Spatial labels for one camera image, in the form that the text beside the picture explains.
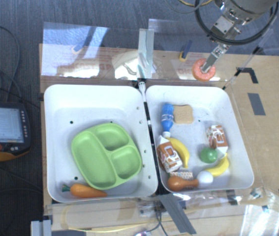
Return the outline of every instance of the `white ball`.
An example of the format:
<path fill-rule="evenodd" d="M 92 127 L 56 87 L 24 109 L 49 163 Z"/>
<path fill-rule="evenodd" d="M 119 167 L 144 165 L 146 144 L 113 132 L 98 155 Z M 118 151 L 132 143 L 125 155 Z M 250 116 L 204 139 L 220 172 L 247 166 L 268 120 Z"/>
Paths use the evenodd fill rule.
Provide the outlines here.
<path fill-rule="evenodd" d="M 206 188 L 207 186 L 211 185 L 214 181 L 213 175 L 208 171 L 201 171 L 197 175 L 197 179 L 199 181 L 198 188 Z"/>

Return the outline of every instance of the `chocolate milk carton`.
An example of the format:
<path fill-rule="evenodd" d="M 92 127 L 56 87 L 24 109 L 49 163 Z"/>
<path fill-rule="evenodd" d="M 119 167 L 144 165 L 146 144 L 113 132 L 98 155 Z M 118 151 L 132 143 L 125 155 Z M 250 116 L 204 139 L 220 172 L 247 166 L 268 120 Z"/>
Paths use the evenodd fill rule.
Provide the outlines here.
<path fill-rule="evenodd" d="M 228 143 L 221 125 L 212 125 L 206 131 L 211 148 L 225 154 L 228 150 Z"/>
<path fill-rule="evenodd" d="M 157 144 L 157 155 L 165 171 L 169 173 L 178 170 L 183 163 L 171 142 L 163 136 L 159 136 Z"/>

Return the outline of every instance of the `divided green plate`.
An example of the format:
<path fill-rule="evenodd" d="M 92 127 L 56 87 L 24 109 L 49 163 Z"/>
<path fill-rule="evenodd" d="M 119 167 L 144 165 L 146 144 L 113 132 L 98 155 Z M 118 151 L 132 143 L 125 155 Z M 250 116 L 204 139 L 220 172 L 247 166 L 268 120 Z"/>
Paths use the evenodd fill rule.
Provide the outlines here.
<path fill-rule="evenodd" d="M 99 190 L 130 180 L 142 166 L 134 141 L 114 123 L 93 126 L 77 134 L 71 152 L 87 183 Z"/>

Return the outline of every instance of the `white plastic tray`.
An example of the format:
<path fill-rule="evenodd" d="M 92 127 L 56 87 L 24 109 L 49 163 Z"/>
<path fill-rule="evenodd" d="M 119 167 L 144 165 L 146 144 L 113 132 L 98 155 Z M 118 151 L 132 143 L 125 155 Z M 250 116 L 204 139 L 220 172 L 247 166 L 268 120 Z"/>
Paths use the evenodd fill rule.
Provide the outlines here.
<path fill-rule="evenodd" d="M 215 87 L 151 86 L 146 91 L 147 104 L 153 127 L 155 141 L 162 134 L 160 123 L 161 109 L 164 103 L 190 105 L 193 108 L 192 124 L 176 124 L 171 128 L 171 136 L 181 140 L 190 152 L 188 169 L 197 177 L 198 173 L 215 164 L 203 163 L 199 152 L 209 147 L 206 130 L 211 125 L 220 124 L 228 142 L 230 166 L 222 175 L 214 178 L 213 184 L 206 190 L 227 190 L 249 188 L 254 182 L 254 174 L 248 154 L 236 121 L 227 93 Z M 168 188 L 167 173 L 160 167 L 162 184 Z M 188 192 L 204 189 L 194 188 Z"/>
<path fill-rule="evenodd" d="M 82 200 L 62 185 L 87 184 L 71 153 L 76 134 L 92 126 L 112 121 L 131 136 L 141 154 L 143 168 L 131 180 L 106 190 L 108 196 L 147 197 L 157 189 L 157 176 L 143 99 L 138 90 L 126 86 L 53 85 L 44 93 L 47 188 L 61 203 Z"/>

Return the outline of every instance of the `blue bottle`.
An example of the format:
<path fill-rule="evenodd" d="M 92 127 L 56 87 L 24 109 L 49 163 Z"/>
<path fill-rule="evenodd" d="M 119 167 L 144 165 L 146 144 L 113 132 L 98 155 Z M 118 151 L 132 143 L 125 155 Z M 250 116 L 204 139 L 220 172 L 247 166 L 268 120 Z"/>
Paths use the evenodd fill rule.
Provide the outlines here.
<path fill-rule="evenodd" d="M 170 128 L 173 125 L 174 106 L 166 103 L 162 106 L 161 125 L 163 128 L 162 136 L 167 138 L 171 136 Z"/>

